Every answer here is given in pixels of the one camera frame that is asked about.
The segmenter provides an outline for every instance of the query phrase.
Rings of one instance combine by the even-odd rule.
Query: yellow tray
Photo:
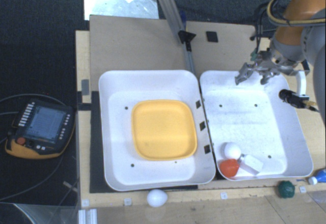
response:
[[[183,159],[197,149],[193,114],[181,101],[139,102],[132,110],[131,120],[135,149],[145,159]]]

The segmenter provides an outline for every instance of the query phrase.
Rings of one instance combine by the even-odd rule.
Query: red button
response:
[[[26,139],[24,137],[19,137],[16,142],[19,144],[19,145],[24,145],[26,143]]]

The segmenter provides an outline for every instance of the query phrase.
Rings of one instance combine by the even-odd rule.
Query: yellow cable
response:
[[[289,21],[288,20],[284,20],[284,19],[275,18],[272,15],[271,11],[270,11],[271,4],[272,4],[273,1],[274,0],[271,0],[268,3],[268,6],[267,6],[267,15],[270,18],[270,20],[274,21],[277,24],[291,26],[291,25],[297,25],[297,24],[316,24],[316,23],[325,23],[326,22],[326,18],[305,19],[305,20],[289,20]]]

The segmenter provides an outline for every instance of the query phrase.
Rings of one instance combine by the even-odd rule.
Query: dark floor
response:
[[[177,5],[188,20],[252,24],[254,9],[266,1],[177,0]],[[74,32],[88,29],[83,4],[84,0],[0,0],[0,99],[37,93],[76,108]],[[0,113],[19,110],[27,100],[1,103]],[[1,116],[0,140],[6,136],[12,119]],[[60,161],[18,159],[4,152],[3,143],[0,158],[0,200],[42,181]],[[48,181],[4,201],[57,205],[68,191],[63,181],[76,181],[75,138]],[[71,192],[63,205],[74,205],[76,201],[76,194]]]

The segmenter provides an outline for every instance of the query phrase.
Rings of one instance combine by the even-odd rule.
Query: white bottle cap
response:
[[[309,184],[311,184],[311,185],[316,185],[318,181],[317,181],[316,177],[310,177],[310,178],[308,179],[308,182],[309,182]]]

